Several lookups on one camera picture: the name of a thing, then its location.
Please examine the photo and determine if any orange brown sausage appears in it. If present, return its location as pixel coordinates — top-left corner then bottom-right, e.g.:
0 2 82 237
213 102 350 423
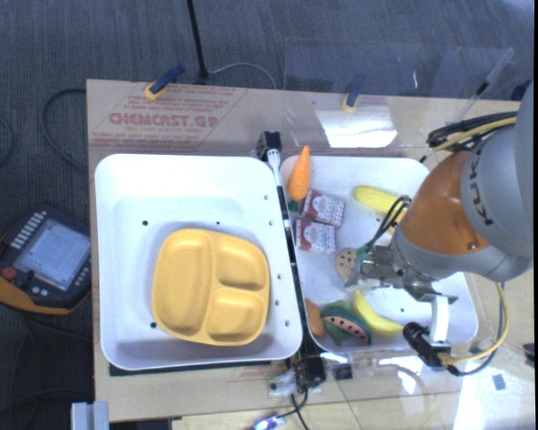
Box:
304 297 327 340

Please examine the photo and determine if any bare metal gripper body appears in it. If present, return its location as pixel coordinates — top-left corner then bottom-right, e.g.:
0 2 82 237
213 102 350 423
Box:
361 245 437 299

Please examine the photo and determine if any brown biscuit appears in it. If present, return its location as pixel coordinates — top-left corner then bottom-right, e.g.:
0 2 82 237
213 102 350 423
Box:
334 247 358 280

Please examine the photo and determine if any yellow divided plate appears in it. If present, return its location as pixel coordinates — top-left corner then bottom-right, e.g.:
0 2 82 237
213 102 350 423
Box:
151 228 272 348

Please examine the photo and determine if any thin black and white rod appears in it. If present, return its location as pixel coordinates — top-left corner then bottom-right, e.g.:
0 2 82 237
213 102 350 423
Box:
266 148 316 358

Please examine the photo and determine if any white plastic tray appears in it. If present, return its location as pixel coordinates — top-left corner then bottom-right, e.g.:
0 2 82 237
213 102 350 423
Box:
93 152 304 372
278 154 480 355

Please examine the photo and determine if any orange carrot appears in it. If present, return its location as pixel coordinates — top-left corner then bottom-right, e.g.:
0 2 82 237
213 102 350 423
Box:
287 145 312 202

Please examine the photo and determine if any black block with thin wires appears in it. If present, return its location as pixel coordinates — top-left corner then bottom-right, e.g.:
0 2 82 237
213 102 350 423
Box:
256 131 283 161
294 353 328 390

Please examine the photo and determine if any black cylinder on white bracket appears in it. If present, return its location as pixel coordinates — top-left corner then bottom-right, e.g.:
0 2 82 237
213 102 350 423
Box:
402 295 454 368

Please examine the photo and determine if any green leafy vegetable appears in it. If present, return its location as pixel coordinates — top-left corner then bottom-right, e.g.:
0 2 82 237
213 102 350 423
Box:
320 300 364 348

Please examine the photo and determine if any yellow banana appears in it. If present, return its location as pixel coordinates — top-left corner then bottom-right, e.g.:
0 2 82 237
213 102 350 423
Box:
351 288 405 338

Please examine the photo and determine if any red and white carton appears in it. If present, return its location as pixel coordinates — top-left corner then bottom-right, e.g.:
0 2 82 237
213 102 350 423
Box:
292 219 338 255
300 189 347 229

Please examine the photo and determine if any red watermelon slice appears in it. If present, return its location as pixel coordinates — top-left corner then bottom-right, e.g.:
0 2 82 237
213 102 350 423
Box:
320 314 372 346

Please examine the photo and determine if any brown cardboard board red print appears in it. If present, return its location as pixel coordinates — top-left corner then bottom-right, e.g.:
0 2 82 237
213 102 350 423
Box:
85 78 535 423

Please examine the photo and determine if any yellow corn cob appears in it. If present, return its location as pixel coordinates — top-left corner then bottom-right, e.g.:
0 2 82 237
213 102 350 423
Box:
351 185 410 217

